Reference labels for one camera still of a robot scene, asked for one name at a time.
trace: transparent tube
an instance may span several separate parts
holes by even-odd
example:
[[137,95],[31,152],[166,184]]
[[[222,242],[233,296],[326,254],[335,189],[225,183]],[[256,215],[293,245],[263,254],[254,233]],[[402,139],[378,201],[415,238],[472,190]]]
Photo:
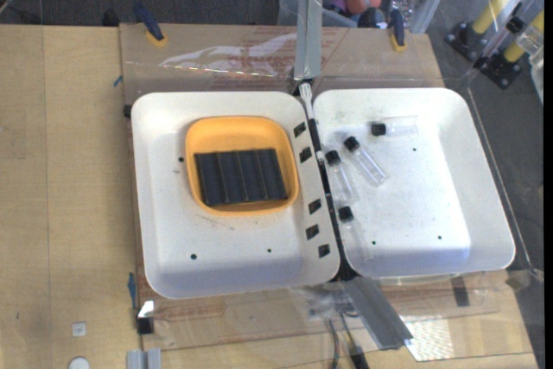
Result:
[[353,164],[361,174],[374,186],[381,185],[388,175],[382,167],[372,158],[369,152],[359,144],[353,136],[344,142],[347,150],[351,152]]
[[330,151],[326,155],[328,164],[328,180],[336,207],[351,204],[357,198],[347,167],[341,161],[337,151]]
[[375,137],[413,137],[418,135],[416,116],[382,118],[371,123],[371,133]]
[[338,211],[338,217],[341,221],[342,242],[348,257],[358,265],[372,260],[371,250],[365,241],[363,226],[353,216],[351,208],[341,207]]

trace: black cap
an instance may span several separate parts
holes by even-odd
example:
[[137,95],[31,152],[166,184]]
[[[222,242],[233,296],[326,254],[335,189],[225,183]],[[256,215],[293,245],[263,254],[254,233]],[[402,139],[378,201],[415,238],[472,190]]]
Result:
[[385,134],[386,134],[386,125],[385,124],[372,124],[371,125],[371,133],[376,137],[385,136]]
[[347,223],[348,221],[353,220],[353,212],[350,207],[341,207],[338,210],[338,217],[340,218],[340,221],[343,221],[344,223]]
[[328,151],[327,155],[327,162],[330,166],[337,165],[341,162],[340,155],[338,154],[338,151]]
[[354,152],[359,147],[359,142],[354,136],[351,136],[346,139],[344,145],[346,146],[348,151]]

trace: white tray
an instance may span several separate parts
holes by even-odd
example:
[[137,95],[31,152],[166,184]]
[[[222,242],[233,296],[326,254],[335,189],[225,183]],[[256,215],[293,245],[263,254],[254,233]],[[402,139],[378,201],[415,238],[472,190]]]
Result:
[[[480,139],[464,99],[443,88],[327,91],[315,100],[325,152],[354,135],[389,174],[369,185],[347,165],[362,199],[352,210],[372,259],[347,248],[368,277],[503,269],[515,247]],[[375,137],[368,123],[417,116],[417,137]]]
[[[196,204],[179,157],[189,125],[214,116],[270,118],[287,132],[296,159],[306,147],[313,152],[308,130],[294,134],[298,124],[307,127],[302,105],[283,92],[165,92],[137,100],[131,122],[150,286],[185,298],[330,280],[340,256],[315,153],[297,161],[300,195],[279,213],[217,217]],[[321,208],[309,213],[308,204],[319,199]],[[318,233],[308,239],[312,226]]]

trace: wooden table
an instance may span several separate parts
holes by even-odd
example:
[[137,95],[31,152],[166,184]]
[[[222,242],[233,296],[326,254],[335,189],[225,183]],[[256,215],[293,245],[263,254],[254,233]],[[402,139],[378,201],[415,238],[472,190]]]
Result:
[[[413,38],[434,76],[428,37]],[[137,261],[121,73],[117,29],[0,26],[0,368],[63,368],[76,356],[124,367],[142,345],[127,288]],[[73,336],[80,322],[86,334]],[[533,368],[525,339],[512,343],[517,354],[461,364],[416,363],[406,349],[367,358],[377,368]],[[317,361],[331,348],[328,334],[237,343],[164,353],[163,368],[272,368],[264,350]],[[297,367],[328,367],[305,362]]]

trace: white circle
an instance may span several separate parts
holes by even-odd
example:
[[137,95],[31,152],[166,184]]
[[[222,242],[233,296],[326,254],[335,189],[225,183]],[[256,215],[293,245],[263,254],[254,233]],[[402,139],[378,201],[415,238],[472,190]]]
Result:
[[85,357],[77,357],[71,360],[67,369],[90,369],[90,365]]

